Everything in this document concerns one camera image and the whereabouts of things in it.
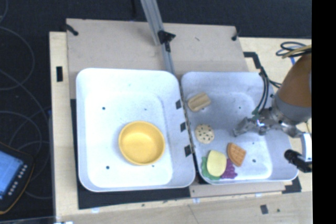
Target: screen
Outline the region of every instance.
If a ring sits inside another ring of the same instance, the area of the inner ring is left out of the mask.
[[[0,151],[0,195],[6,192],[22,164],[20,159]]]

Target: black bracket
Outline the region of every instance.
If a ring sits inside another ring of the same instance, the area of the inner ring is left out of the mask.
[[[171,52],[169,42],[172,41],[176,37],[176,35],[174,35],[172,33],[165,32],[163,30],[160,30],[157,33],[157,35],[159,37],[160,43],[165,45],[166,51]]]

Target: white tray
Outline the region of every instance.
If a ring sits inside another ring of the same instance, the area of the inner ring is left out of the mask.
[[[195,178],[180,86],[166,71],[84,69],[76,78],[79,178],[90,191],[182,188]],[[166,149],[153,165],[129,163],[118,147],[121,129],[148,121]]]
[[[192,96],[205,92],[211,104],[198,112],[187,107],[187,117],[199,171],[202,171],[202,157],[210,150],[217,150],[227,156],[229,142],[236,143],[247,153],[241,167],[235,167],[238,174],[234,179],[204,180],[210,184],[252,183],[293,180],[298,175],[297,168],[289,164],[284,157],[291,148],[287,134],[271,130],[266,135],[248,132],[234,137],[233,129],[251,112],[261,99],[263,82],[254,72],[189,72],[182,77],[182,91],[185,102]],[[215,132],[214,140],[209,144],[200,143],[194,130],[199,124],[209,124]]]

